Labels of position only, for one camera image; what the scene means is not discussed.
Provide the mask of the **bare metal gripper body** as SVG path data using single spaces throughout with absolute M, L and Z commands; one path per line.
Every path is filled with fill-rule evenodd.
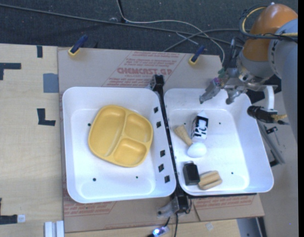
M 221 69 L 218 72 L 217 87 L 235 92 L 264 91 L 270 86 L 273 90 L 278 85 L 267 82 L 274 75 L 270 68 L 263 67 L 235 67 Z

